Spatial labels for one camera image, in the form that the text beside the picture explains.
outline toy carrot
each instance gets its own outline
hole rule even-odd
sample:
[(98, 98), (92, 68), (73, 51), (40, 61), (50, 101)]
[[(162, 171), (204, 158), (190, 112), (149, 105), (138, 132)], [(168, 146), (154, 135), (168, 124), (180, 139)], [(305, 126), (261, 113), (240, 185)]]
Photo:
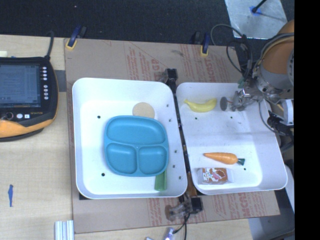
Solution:
[(224, 163), (226, 165), (234, 165), (235, 163), (238, 163), (243, 166), (245, 164), (244, 158), (238, 158), (233, 153), (211, 152), (211, 153), (204, 153), (204, 156), (207, 158), (211, 158), (213, 160), (219, 161), (221, 163)]

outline white tray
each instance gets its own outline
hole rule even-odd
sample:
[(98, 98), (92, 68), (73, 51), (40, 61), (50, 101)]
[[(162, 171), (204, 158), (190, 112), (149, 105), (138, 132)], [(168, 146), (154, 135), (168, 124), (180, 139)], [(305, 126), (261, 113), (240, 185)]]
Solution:
[[(183, 195), (187, 175), (174, 97), (164, 83), (81, 78), (72, 87), (76, 185), (90, 199), (167, 198)], [(149, 103), (164, 126), (169, 143), (167, 188), (156, 191), (155, 176), (113, 173), (104, 157), (104, 129), (115, 116), (132, 116), (134, 105)]]
[[(259, 104), (249, 105), (244, 111), (220, 109), (221, 97), (232, 101), (236, 83), (182, 83), (177, 87), (179, 113), (187, 147), (194, 186), (203, 194), (268, 191), (282, 189), (288, 177), (276, 135), (262, 122)], [(204, 103), (217, 98), (216, 107), (204, 113), (191, 111), (185, 99)], [(261, 104), (262, 117), (267, 121), (267, 103)], [(208, 152), (234, 153), (244, 158), (245, 164), (226, 165), (203, 156)], [(228, 168), (234, 182), (220, 185), (198, 183), (198, 168)]]

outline wooden table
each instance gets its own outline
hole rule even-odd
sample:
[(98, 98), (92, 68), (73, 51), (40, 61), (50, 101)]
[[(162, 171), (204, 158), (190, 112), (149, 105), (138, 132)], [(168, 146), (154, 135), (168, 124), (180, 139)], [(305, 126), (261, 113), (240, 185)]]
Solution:
[[(50, 38), (0, 35), (8, 57), (39, 57)], [(55, 38), (51, 64), (65, 71), (64, 38)], [(0, 239), (53, 240), (56, 221), (73, 219), (66, 92), (59, 93), (58, 114), (41, 133), (0, 142)], [(8, 190), (13, 185), (10, 207)], [(76, 234), (76, 240), (162, 240), (166, 226)], [(175, 235), (184, 239), (184, 230)], [(187, 225), (187, 239), (250, 240), (247, 219)]]

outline yellow banana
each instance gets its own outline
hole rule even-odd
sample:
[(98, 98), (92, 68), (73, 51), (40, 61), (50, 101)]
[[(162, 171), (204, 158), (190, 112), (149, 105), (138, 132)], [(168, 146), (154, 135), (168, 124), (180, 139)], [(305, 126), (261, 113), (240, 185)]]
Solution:
[(202, 112), (208, 112), (210, 110), (213, 110), (217, 105), (217, 99), (212, 98), (205, 103), (195, 103), (185, 99), (184, 103), (188, 104), (188, 106), (192, 111), (202, 113)]

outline cardboard sheet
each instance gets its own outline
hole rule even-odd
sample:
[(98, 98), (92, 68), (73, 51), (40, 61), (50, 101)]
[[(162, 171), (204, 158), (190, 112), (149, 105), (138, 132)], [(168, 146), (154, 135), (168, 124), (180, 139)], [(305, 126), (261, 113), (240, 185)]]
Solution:
[[(74, 50), (65, 49), (69, 126), (72, 207), (76, 234), (99, 231), (180, 225), (169, 221), (166, 206), (177, 206), (178, 198), (85, 199), (76, 186), (72, 86), (80, 78), (158, 81), (165, 69), (177, 69), (177, 84), (184, 82), (236, 83), (241, 77), (232, 66), (224, 46), (201, 46), (113, 40), (78, 39)], [(239, 66), (236, 52), (230, 57)], [(279, 215), (274, 191), (202, 195), (203, 211), (188, 223), (236, 220)]]

